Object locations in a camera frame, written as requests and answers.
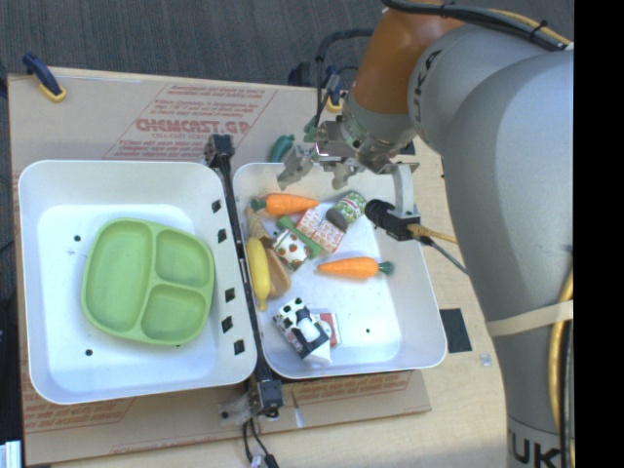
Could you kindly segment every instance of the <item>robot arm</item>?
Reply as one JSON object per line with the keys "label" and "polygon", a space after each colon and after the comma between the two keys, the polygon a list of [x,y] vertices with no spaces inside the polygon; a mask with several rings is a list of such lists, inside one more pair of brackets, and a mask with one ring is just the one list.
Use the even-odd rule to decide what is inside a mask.
{"label": "robot arm", "polygon": [[[508,33],[488,13],[478,19],[486,26],[454,19],[472,14],[450,7],[441,17],[439,0],[385,2],[393,9],[370,38],[341,116],[319,127],[314,159],[334,172],[337,188],[364,169],[398,174],[392,158],[416,136],[440,154],[455,236],[486,322],[511,321],[491,333],[508,466],[573,466],[552,364],[554,341],[563,324],[571,333],[571,322],[546,317],[514,330],[524,314],[571,298],[573,47],[530,22]],[[411,14],[414,2],[437,14]],[[293,178],[293,165],[281,178]]]}

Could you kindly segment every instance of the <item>table surface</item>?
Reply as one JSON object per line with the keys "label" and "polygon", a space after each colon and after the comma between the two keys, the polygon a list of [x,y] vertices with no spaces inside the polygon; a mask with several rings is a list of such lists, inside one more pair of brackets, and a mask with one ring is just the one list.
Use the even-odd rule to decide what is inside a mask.
{"label": "table surface", "polygon": [[[105,83],[106,79],[123,79],[130,90],[134,82],[140,82],[139,75],[88,72],[80,70],[53,69],[60,78],[88,78]],[[32,78],[13,78],[14,83]],[[226,85],[225,82],[198,80],[201,85]],[[253,84],[230,84],[249,89]],[[264,134],[267,127],[274,125],[272,134],[296,133],[309,121],[315,99],[312,89],[264,86],[274,92],[271,99],[259,99],[257,109],[264,113],[263,122],[252,120],[248,125],[255,134]],[[12,115],[20,112],[12,99]],[[42,108],[54,109],[47,99]],[[32,113],[32,105],[24,111]],[[29,163],[26,159],[57,157],[82,157],[93,159],[101,155],[102,149],[110,149],[110,143],[98,146],[98,130],[91,129],[99,119],[93,112],[84,112],[80,117],[53,118],[52,126],[45,136],[40,137],[38,146],[32,140],[20,140],[14,133],[14,126],[26,127],[24,119],[12,119],[12,149],[15,178]],[[59,131],[75,130],[89,133],[90,143],[85,144],[84,154],[72,154],[67,147],[59,147]],[[240,135],[242,141],[246,136]],[[420,163],[413,175],[414,201],[428,227],[452,234],[452,225],[447,207],[443,168],[440,158],[419,139],[415,142],[415,160]],[[266,140],[254,135],[245,138],[245,150],[233,161],[236,166],[257,157],[259,147]],[[461,260],[458,247],[452,243],[440,243],[450,254]],[[404,414],[386,418],[335,424],[315,428],[302,428],[288,432],[262,434],[261,440],[275,455],[283,467],[325,467],[325,466],[386,466],[386,467],[502,467],[506,460],[506,413],[500,369],[488,336],[479,303],[470,282],[459,269],[439,252],[425,248],[424,255],[429,269],[434,292],[441,309],[460,309],[472,346],[471,351],[448,353],[445,359],[432,369],[422,370],[431,410],[423,413]],[[251,441],[253,449],[256,443]],[[56,468],[77,467],[122,467],[122,466],[169,467],[195,466],[245,467],[249,462],[245,456],[242,436],[203,444],[174,448],[115,454],[105,457],[81,459],[56,463]]]}

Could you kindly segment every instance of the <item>white tray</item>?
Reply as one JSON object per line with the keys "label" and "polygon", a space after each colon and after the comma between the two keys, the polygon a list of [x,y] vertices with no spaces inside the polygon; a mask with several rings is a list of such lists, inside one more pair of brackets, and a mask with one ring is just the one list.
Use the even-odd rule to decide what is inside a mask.
{"label": "white tray", "polygon": [[[253,197],[282,192],[277,175],[283,168],[281,163],[253,163],[234,175],[238,216],[245,238],[245,207]],[[305,179],[283,192],[318,199],[318,211],[322,214],[349,190],[360,192],[367,200],[395,204],[390,175],[359,173],[338,191],[332,188],[332,178],[332,173],[315,166]],[[265,216],[264,224],[269,233],[277,230],[273,219]],[[353,281],[316,271],[321,262],[361,255],[393,262],[394,272],[391,276],[377,274],[365,281]],[[264,355],[271,368],[285,378],[431,368],[447,354],[447,339],[420,244],[392,239],[385,231],[375,229],[365,216],[348,228],[336,252],[323,252],[307,260],[292,272],[291,280],[286,294],[269,299],[266,311],[256,311]],[[331,350],[331,363],[327,366],[302,361],[272,320],[281,306],[297,296],[312,312],[336,314],[342,343]]]}
{"label": "white tray", "polygon": [[[254,371],[257,351],[214,171],[197,163],[40,161],[21,174],[19,208],[30,377],[42,397],[58,404],[101,401],[239,383]],[[121,216],[195,234],[213,252],[213,306],[191,342],[168,347],[120,338],[98,330],[82,312],[91,243]],[[224,331],[227,318],[232,327]]]}

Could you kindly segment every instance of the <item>yellow cable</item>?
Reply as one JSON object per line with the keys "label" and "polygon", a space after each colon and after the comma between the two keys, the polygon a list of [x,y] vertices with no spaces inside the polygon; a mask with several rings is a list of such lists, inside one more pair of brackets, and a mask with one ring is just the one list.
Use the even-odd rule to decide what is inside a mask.
{"label": "yellow cable", "polygon": [[438,238],[443,239],[445,241],[449,241],[450,243],[457,244],[457,240],[450,236],[449,234],[444,234],[442,232],[436,232],[435,230],[431,230],[429,227],[425,227],[420,223],[411,223],[408,225],[408,231],[411,232],[411,235],[415,238],[418,237],[428,237],[428,238]]}
{"label": "yellow cable", "polygon": [[[533,28],[537,28],[537,27],[540,26],[540,23],[537,22],[536,20],[533,20],[531,18],[527,18],[526,16],[522,16],[520,14],[516,14],[516,13],[513,13],[513,12],[509,12],[509,11],[501,11],[501,10],[498,10],[498,9],[490,9],[490,10],[493,11],[493,12],[497,12],[498,14],[502,14],[503,16],[507,16],[508,18],[512,18],[512,19],[517,20],[519,22],[523,22],[524,24],[526,24],[528,26],[532,26]],[[563,44],[569,45],[571,43],[571,40],[565,38],[564,36],[560,35],[559,33],[556,33],[555,31],[553,31],[549,27],[541,26],[541,27],[539,27],[539,30],[541,32],[547,34],[551,38],[555,38],[555,40],[559,40]]]}
{"label": "yellow cable", "polygon": [[[562,291],[559,295],[558,302],[568,301],[572,299],[574,293],[573,289],[573,268],[569,269],[569,274],[565,279],[564,286],[562,287]],[[553,419],[555,420],[555,425],[557,426],[557,431],[560,431],[560,423],[559,423],[559,415],[561,404],[559,401],[559,390],[561,387],[561,383],[559,380],[559,369],[560,369],[560,360],[561,360],[561,341],[562,335],[564,332],[564,323],[558,322],[553,325],[553,329],[551,331],[550,336],[550,349],[548,353],[548,393],[550,396],[550,405],[553,413]],[[575,465],[575,451],[574,445],[571,448],[571,461],[572,466]]]}

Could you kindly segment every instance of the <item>cardboard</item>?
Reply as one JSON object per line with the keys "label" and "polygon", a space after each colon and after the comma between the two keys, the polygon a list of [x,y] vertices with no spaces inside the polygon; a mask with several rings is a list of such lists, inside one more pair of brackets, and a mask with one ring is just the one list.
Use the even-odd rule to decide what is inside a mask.
{"label": "cardboard", "polygon": [[[303,129],[315,91],[186,78],[51,68],[67,90],[52,103],[32,75],[10,76],[16,225],[21,171],[42,159],[200,161],[210,134],[233,135],[232,173],[267,161],[280,135]],[[22,286],[16,230],[18,286]],[[23,293],[19,289],[20,362],[26,465],[238,438],[218,405],[241,385],[59,406],[42,399],[28,373]],[[294,401],[307,426],[431,409],[419,370],[284,383],[280,418],[267,432],[297,428]]]}

